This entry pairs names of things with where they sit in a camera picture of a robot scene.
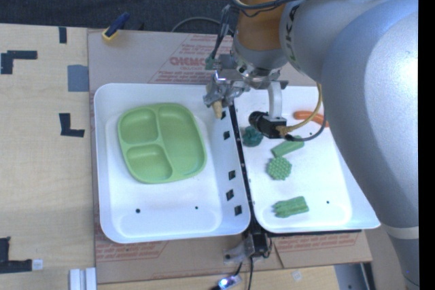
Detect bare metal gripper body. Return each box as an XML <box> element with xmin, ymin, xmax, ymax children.
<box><xmin>213</xmin><ymin>55</ymin><xmax>290</xmax><ymax>91</ymax></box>

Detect dark green broccoli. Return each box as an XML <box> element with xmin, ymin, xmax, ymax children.
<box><xmin>241</xmin><ymin>125</ymin><xmax>265</xmax><ymax>148</ymax></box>

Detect orange carrot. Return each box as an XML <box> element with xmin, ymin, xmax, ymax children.
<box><xmin>293</xmin><ymin>109</ymin><xmax>330</xmax><ymax>128</ymax></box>

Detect green divided plate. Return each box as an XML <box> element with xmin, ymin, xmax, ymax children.
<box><xmin>116</xmin><ymin>102</ymin><xmax>209</xmax><ymax>185</ymax></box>

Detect green rectangular block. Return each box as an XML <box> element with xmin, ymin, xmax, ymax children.
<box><xmin>270</xmin><ymin>134</ymin><xmax>305</xmax><ymax>158</ymax></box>

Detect brown cardboard board red print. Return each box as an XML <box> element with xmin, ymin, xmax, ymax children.
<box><xmin>87</xmin><ymin>28</ymin><xmax>373</xmax><ymax>285</ymax></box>

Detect green round grapes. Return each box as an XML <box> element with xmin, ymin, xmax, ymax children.
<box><xmin>265</xmin><ymin>156</ymin><xmax>294</xmax><ymax>182</ymax></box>

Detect white plastic tray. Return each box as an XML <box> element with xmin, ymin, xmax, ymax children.
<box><xmin>234</xmin><ymin>84</ymin><xmax>382</xmax><ymax>234</ymax></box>
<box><xmin>93</xmin><ymin>82</ymin><xmax>252</xmax><ymax>244</ymax></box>

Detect green asparagus bunch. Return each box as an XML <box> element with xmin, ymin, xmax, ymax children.
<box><xmin>272</xmin><ymin>195</ymin><xmax>311</xmax><ymax>219</ymax></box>

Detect black cylinder on white bracket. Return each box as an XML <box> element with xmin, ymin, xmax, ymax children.
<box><xmin>248</xmin><ymin>81</ymin><xmax>288</xmax><ymax>140</ymax></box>

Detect black block with thin wires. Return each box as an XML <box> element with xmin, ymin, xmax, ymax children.
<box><xmin>250</xmin><ymin>230</ymin><xmax>273</xmax><ymax>258</ymax></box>

